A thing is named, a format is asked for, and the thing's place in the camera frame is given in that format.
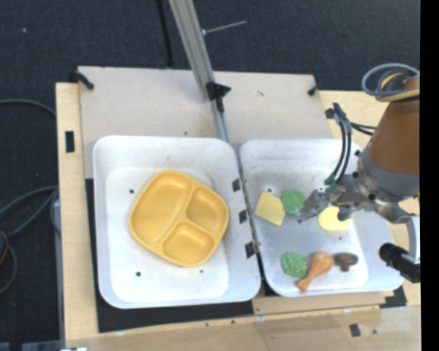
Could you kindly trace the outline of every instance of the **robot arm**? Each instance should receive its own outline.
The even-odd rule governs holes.
[[[376,91],[366,83],[384,71]],[[420,281],[419,216],[400,208],[399,202],[419,194],[419,71],[401,64],[386,64],[369,71],[362,88],[389,105],[371,140],[359,154],[357,171],[346,174],[351,145],[351,123],[338,104],[334,117],[342,128],[343,150],[325,192],[315,190],[304,202],[298,220],[319,214],[328,205],[339,208],[340,221],[354,211],[374,211],[393,224],[406,224],[410,251],[384,245],[380,257],[412,282]]]

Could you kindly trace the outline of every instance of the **wooden table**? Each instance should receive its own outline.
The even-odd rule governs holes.
[[[56,84],[64,337],[68,347],[138,350],[143,342],[144,348],[164,350],[175,342],[179,346],[177,350],[207,347],[211,347],[209,350],[276,350],[297,342],[310,346],[318,340],[323,342],[320,346],[332,345],[333,350],[338,350],[339,342],[342,350],[350,350],[345,348],[348,342],[355,350],[370,350],[366,348],[369,346],[378,350],[385,346],[390,350],[412,350],[421,344],[421,288],[420,284],[410,282],[403,283],[408,305],[393,309],[379,308],[392,292],[334,298],[329,295],[324,299],[309,297],[299,301],[259,293],[253,299],[253,316],[99,333],[84,182],[80,87],[83,86],[77,83]],[[332,102],[338,102],[348,118],[360,124],[376,125],[386,107],[358,91],[318,91],[317,96],[323,110],[331,107]],[[340,137],[338,126],[332,120],[329,123],[331,133]],[[73,132],[75,138],[72,152],[66,149],[66,132]],[[354,140],[364,147],[368,136],[355,133]],[[407,211],[419,212],[417,200],[408,200],[402,206]],[[391,225],[390,228],[396,244],[407,249],[405,226]],[[403,331],[399,332],[401,322]],[[359,324],[361,336],[352,333],[354,327],[350,325],[354,324]],[[296,330],[303,326],[309,331]]]

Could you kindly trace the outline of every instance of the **white tray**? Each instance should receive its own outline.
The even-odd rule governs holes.
[[[251,213],[261,192],[280,197],[288,189],[297,189],[308,196],[323,188],[324,180],[335,168],[342,149],[341,140],[250,140],[240,150],[245,187]],[[347,173],[356,169],[357,157],[352,154]],[[278,294],[288,297],[335,293],[394,290],[402,277],[386,267],[379,258],[379,247],[393,243],[387,222],[374,212],[358,211],[347,230],[326,232],[317,217],[298,223],[286,215],[281,227],[254,216],[260,256],[266,281]],[[334,266],[325,275],[315,278],[308,291],[301,292],[296,278],[282,271],[280,259],[286,252],[310,256],[316,251],[329,254],[352,252],[359,262],[342,273]]]
[[[123,309],[247,301],[260,289],[234,150],[214,138],[108,136],[93,153],[99,287]],[[161,170],[186,173],[218,192],[230,210],[222,242],[204,264],[184,268],[142,247],[130,234],[128,215],[140,191]]]

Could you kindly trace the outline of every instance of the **toy chicken drumstick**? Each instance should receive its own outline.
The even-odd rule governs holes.
[[[324,252],[316,252],[310,262],[309,272],[304,279],[297,281],[296,286],[300,291],[306,291],[309,283],[317,276],[327,273],[331,267],[334,266],[334,260],[332,257]]]

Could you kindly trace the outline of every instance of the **black backdrop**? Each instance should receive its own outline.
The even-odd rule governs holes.
[[[188,69],[167,0],[174,68]],[[373,66],[420,68],[421,0],[194,0],[214,70],[313,74],[321,89],[359,90]],[[0,0],[0,99],[55,107],[55,82],[79,65],[166,67],[156,0]],[[55,119],[24,105],[0,107],[0,209],[57,184]],[[37,196],[0,219],[12,230]],[[48,212],[12,240],[19,269],[0,296],[0,341],[13,350],[59,337],[55,247]],[[10,259],[0,283],[12,271]]]

